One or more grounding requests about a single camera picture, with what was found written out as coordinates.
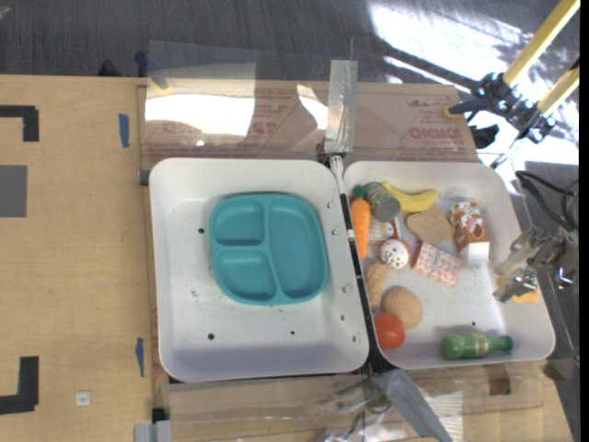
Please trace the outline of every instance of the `red tomato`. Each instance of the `red tomato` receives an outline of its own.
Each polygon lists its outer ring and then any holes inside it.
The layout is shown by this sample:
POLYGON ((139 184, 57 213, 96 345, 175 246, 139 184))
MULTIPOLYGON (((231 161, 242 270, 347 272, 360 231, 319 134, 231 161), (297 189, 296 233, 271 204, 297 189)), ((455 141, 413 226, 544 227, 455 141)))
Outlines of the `red tomato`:
POLYGON ((375 318, 376 339, 384 349, 396 349, 405 342, 405 328, 396 314, 380 313, 375 318))

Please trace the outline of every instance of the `orange carrot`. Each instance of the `orange carrot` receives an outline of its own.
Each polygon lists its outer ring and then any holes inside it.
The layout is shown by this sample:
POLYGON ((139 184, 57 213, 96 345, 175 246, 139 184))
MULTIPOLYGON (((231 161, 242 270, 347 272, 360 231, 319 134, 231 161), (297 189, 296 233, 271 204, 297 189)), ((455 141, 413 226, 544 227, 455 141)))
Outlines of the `orange carrot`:
POLYGON ((364 198, 356 198, 350 204, 350 214, 358 253, 360 258, 363 259, 368 251, 368 233, 370 232, 371 217, 370 203, 364 198))

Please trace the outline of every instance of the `yellow rod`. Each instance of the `yellow rod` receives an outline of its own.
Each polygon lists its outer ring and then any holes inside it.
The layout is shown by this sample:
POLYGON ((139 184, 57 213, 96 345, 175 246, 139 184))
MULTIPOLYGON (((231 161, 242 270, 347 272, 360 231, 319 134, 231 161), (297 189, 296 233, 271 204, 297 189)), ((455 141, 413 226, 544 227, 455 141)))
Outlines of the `yellow rod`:
POLYGON ((519 78, 537 61, 580 7, 581 0, 559 1, 536 34, 502 75, 502 80, 508 87, 517 85, 519 78))
POLYGON ((566 71, 549 92, 537 103, 537 110, 549 116, 579 86, 581 66, 566 71))

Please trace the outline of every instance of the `gray square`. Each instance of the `gray square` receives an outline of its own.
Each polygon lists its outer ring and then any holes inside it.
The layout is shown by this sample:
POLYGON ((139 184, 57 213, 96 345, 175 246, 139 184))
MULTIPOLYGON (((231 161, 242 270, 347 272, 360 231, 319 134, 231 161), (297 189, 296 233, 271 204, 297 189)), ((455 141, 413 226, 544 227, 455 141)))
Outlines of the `gray square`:
POLYGON ((0 217, 27 216, 27 166, 0 166, 0 217))

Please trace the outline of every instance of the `banana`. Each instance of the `banana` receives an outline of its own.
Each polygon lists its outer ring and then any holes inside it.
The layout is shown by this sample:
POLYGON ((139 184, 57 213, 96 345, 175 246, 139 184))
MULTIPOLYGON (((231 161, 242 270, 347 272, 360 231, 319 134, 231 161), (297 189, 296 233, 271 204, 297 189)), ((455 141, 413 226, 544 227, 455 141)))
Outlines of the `banana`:
POLYGON ((419 213, 433 206, 437 201, 439 193, 437 190, 428 190, 427 192, 421 193, 404 193, 394 189, 388 184, 388 181, 384 180, 380 183, 383 188, 390 193, 391 196, 397 199, 401 205, 401 210, 407 211, 408 213, 419 213))

